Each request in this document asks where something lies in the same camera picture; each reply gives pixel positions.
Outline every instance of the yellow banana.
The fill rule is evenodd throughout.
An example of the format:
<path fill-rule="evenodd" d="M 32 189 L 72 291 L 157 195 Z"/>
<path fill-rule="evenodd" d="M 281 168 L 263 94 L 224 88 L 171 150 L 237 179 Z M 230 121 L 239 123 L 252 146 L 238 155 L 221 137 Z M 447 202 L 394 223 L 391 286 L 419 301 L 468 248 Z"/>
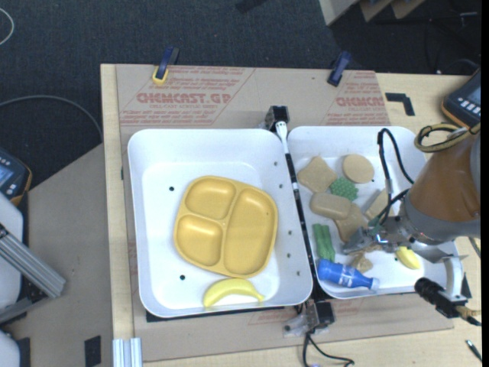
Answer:
<path fill-rule="evenodd" d="M 406 246 L 400 246 L 396 250 L 396 256 L 401 261 L 404 266 L 409 269 L 420 269 L 421 264 L 419 263 L 419 259 L 413 250 L 407 248 Z"/>
<path fill-rule="evenodd" d="M 204 294 L 204 306 L 210 307 L 223 297 L 231 294 L 248 295 L 256 297 L 259 301 L 264 299 L 262 294 L 259 294 L 254 285 L 244 278 L 226 278 L 212 284 L 207 288 Z"/>

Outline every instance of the wooden table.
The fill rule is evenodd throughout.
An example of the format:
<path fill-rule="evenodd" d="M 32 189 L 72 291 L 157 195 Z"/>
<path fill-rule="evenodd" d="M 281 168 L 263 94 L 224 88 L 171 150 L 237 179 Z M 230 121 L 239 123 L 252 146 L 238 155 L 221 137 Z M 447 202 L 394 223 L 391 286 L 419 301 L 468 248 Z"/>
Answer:
<path fill-rule="evenodd" d="M 414 105 L 416 115 L 407 117 L 402 104 L 387 102 L 392 125 L 402 125 L 418 132 L 425 125 L 446 118 L 439 110 L 442 97 L 458 88 L 467 77 L 409 74 L 378 74 L 383 93 L 406 93 Z M 101 66 L 102 107 L 104 121 L 105 172 L 107 186 L 108 238 L 110 250 L 110 275 L 112 285 L 112 325 L 115 339 L 134 337 L 131 289 L 129 284 L 128 244 L 124 187 L 121 181 L 121 142 L 118 127 L 118 94 L 115 65 Z M 460 238 L 457 246 L 471 287 L 472 299 L 468 306 L 481 308 L 481 262 L 469 241 Z M 479 349 L 482 347 L 481 328 L 463 320 L 453 320 L 453 330 L 415 333 L 382 338 L 360 339 L 322 344 L 325 352 L 347 356 L 357 366 L 372 365 L 478 365 L 465 340 L 470 339 Z M 145 363 L 158 366 L 297 366 L 301 365 L 302 346 L 288 346 L 253 352 L 227 353 L 217 356 L 164 360 Z M 308 363 L 338 365 L 326 360 L 310 347 Z"/>

